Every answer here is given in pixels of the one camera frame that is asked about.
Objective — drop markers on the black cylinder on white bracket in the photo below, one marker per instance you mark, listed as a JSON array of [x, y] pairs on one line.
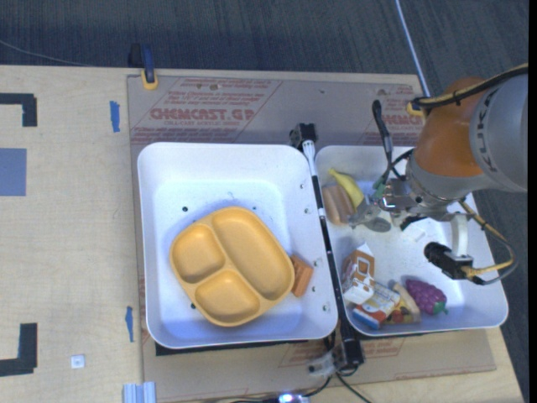
[[444, 258]]

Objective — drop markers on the orange biscuit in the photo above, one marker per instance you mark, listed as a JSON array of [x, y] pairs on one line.
[[301, 276]]

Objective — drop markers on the white, red and blue carton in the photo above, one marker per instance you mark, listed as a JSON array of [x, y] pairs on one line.
[[377, 307]]

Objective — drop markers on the pizza slice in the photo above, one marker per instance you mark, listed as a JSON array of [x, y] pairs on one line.
[[409, 305]]

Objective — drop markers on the white plastic tray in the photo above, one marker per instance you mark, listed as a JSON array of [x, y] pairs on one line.
[[398, 258], [168, 174]]

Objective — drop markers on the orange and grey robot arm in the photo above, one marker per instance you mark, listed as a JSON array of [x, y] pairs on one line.
[[449, 141]]

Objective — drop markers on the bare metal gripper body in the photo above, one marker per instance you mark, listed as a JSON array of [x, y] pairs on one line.
[[403, 200]]

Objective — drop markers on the orange divided plate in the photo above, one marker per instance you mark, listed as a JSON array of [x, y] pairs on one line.
[[235, 263]]

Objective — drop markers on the small white square block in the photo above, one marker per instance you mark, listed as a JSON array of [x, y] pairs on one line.
[[78, 361]]

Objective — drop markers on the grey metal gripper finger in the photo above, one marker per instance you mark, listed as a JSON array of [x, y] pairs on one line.
[[379, 225], [364, 214]]

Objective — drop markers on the purple grapes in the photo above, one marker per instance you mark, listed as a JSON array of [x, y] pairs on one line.
[[425, 295]]

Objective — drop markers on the orange and white carton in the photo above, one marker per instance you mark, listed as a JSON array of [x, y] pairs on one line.
[[361, 265]]

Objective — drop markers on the yellow banana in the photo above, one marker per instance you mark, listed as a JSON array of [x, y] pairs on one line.
[[350, 185]]

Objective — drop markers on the thin black and white rod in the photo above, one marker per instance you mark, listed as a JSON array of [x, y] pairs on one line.
[[325, 229]]

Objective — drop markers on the sausage in bun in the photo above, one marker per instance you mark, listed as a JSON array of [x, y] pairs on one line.
[[335, 204]]

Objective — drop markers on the small white carton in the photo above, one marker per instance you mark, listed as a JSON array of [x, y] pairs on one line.
[[357, 293]]

